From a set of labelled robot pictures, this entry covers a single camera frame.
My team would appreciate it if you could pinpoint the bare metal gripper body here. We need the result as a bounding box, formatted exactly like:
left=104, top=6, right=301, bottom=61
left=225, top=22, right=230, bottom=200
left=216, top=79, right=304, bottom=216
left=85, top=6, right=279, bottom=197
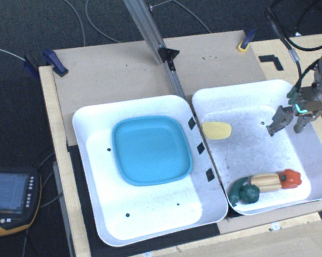
left=288, top=78, right=322, bottom=124

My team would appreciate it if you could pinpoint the yellow oval toy food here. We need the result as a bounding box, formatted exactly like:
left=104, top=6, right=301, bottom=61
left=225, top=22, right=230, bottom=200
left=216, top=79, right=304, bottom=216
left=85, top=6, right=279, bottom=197
left=201, top=117, right=234, bottom=143

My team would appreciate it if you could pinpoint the blue plate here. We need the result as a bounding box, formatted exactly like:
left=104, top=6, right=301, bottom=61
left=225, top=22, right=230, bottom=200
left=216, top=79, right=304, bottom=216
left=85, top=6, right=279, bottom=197
left=109, top=109, right=197, bottom=191

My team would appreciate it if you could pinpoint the beige ridged toy bread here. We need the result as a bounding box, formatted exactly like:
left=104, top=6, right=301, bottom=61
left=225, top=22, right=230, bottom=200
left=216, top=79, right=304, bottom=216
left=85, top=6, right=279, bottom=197
left=249, top=170, right=283, bottom=195

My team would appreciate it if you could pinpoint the green toy chili pepper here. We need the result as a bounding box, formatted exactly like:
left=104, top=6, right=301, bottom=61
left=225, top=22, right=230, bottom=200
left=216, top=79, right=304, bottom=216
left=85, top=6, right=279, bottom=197
left=225, top=176, right=253, bottom=208

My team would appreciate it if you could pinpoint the green toy bell pepper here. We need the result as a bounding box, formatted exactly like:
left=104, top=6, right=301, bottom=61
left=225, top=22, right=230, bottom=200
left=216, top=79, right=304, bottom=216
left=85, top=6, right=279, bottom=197
left=237, top=183, right=263, bottom=205

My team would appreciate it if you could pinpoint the white plastic tray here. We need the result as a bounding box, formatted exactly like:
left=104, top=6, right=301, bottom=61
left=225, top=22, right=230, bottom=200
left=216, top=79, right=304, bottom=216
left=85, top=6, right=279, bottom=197
left=69, top=87, right=232, bottom=252
left=190, top=70, right=322, bottom=222

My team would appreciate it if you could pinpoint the red toy bell pepper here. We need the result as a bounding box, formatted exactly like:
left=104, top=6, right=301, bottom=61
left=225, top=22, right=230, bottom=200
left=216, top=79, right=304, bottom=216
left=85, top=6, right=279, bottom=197
left=278, top=166, right=304, bottom=191

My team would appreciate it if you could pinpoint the brown cardboard board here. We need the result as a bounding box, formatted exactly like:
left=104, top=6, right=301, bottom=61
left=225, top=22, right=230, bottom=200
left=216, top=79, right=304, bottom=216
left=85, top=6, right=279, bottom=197
left=48, top=13, right=322, bottom=256

